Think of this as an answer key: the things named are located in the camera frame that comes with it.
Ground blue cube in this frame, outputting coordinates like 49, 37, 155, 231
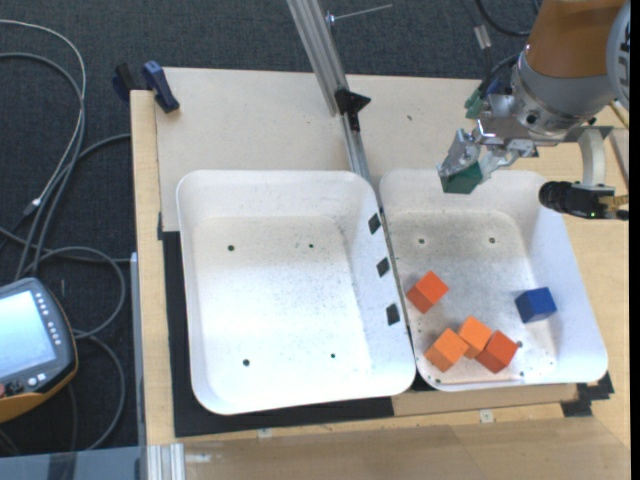
514, 286, 558, 325

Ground green cube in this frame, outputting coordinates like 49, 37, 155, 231
440, 161, 484, 196

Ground white plastic tray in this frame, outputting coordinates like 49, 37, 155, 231
378, 168, 610, 393
175, 169, 417, 416

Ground pale wood board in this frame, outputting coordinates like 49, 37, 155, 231
153, 66, 630, 417

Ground black cylinder on white bracket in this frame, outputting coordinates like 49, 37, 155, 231
538, 125, 617, 220

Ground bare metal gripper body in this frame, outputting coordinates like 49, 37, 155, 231
472, 92, 591, 157

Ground orange cube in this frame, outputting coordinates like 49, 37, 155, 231
423, 327, 470, 373
405, 270, 450, 315
457, 316, 494, 360
474, 330, 520, 375

